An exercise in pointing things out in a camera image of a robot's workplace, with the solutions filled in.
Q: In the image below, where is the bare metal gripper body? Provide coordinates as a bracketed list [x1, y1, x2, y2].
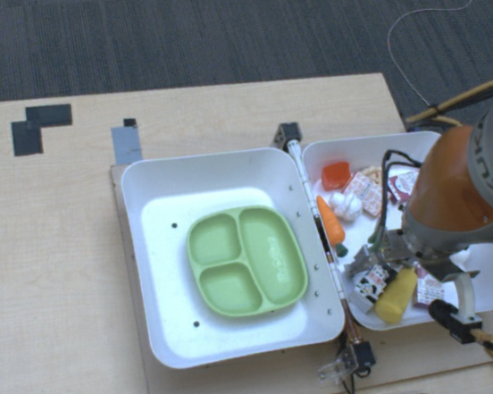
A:
[369, 225, 424, 273]

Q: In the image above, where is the white plastic tray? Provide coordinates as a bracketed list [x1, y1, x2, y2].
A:
[117, 136, 352, 375]
[300, 117, 493, 340]

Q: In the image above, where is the black and white cow carton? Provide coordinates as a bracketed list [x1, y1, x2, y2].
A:
[350, 261, 405, 314]

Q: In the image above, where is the orange carrot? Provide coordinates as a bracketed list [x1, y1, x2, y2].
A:
[315, 192, 351, 260]

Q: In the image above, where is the yellow bottle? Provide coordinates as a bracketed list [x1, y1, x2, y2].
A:
[369, 265, 424, 327]

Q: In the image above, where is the pink and white packet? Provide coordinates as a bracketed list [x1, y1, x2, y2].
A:
[408, 264, 447, 309]

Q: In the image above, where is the white garlic bulb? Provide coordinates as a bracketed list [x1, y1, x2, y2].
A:
[327, 188, 364, 223]

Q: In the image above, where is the purple and white packet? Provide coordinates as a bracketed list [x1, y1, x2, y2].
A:
[385, 170, 424, 206]

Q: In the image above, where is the pink and white carton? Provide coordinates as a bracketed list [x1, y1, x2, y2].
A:
[339, 168, 389, 221]

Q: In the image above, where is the red cube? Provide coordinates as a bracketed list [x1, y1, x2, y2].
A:
[319, 160, 355, 193]

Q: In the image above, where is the green divided plate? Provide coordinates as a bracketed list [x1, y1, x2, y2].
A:
[181, 199, 313, 323]

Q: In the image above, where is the black block with wires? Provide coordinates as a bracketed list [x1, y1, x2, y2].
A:
[272, 120, 304, 148]
[336, 338, 380, 380]

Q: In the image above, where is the black cylinder on white bracket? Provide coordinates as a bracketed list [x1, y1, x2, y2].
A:
[423, 269, 489, 349]

